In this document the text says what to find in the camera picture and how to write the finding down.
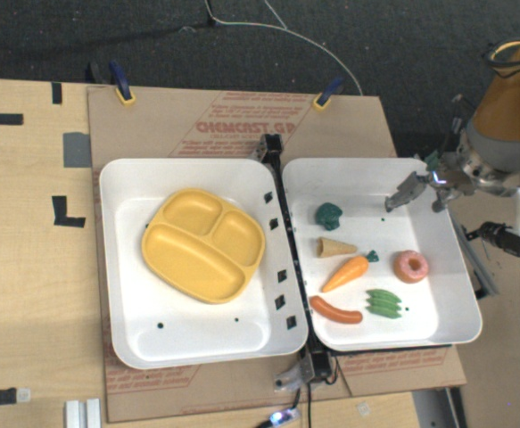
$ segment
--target pink donut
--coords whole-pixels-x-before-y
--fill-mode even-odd
[[[428,270],[428,262],[416,251],[403,251],[394,260],[394,273],[407,284],[421,281],[428,275]]]

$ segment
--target white cable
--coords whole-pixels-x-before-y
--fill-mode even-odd
[[[297,32],[294,32],[294,31],[288,29],[287,26],[284,24],[284,22],[277,15],[275,10],[268,3],[268,0],[264,0],[264,2],[266,3],[266,5],[270,9],[270,11],[274,13],[274,15],[277,17],[277,19],[279,20],[279,22],[282,24],[283,27],[279,27],[277,25],[271,25],[271,24],[263,24],[263,23],[259,23],[259,22],[223,21],[221,19],[218,19],[216,16],[214,16],[214,14],[212,13],[212,9],[210,8],[210,5],[208,3],[208,0],[204,0],[204,5],[206,6],[206,11],[207,11],[208,15],[210,16],[210,18],[213,19],[215,22],[217,22],[220,25],[233,26],[233,27],[260,27],[263,29],[279,30],[281,32],[284,32],[284,33],[287,33],[294,37],[297,37],[297,38],[305,41],[306,43],[309,43],[310,45],[314,45],[316,48],[320,49],[325,54],[329,55],[333,60],[335,60],[339,65],[341,65],[341,68],[343,68],[345,70],[345,72],[349,75],[349,77],[355,83],[355,86],[357,86],[357,89],[359,90],[359,94],[363,95],[363,90],[362,90],[357,78],[355,78],[355,75],[352,74],[351,70],[349,70],[349,68],[347,68],[347,66],[335,54],[333,54],[331,51],[329,51],[326,47],[313,41],[312,39],[309,39],[300,33],[297,33]]]

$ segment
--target cardboard box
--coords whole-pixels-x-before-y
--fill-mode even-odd
[[[286,406],[275,376],[297,357],[246,359],[151,371],[128,368],[111,347],[99,174],[119,158],[248,157],[262,134],[283,137],[282,164],[300,157],[394,157],[377,97],[335,96],[324,111],[314,95],[136,87],[124,106],[114,87],[88,89],[97,253],[103,313],[107,415],[110,422]],[[360,353],[337,359],[334,385],[313,399],[412,391],[465,383],[455,347]]]

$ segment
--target yellow plate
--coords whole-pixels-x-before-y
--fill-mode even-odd
[[[226,303],[250,282],[266,247],[260,225],[201,189],[174,193],[144,231],[143,258],[170,285],[197,300]]]

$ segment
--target toy carrot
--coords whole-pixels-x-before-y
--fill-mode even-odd
[[[368,260],[362,255],[348,259],[326,282],[321,292],[330,292],[363,276],[368,270]]]

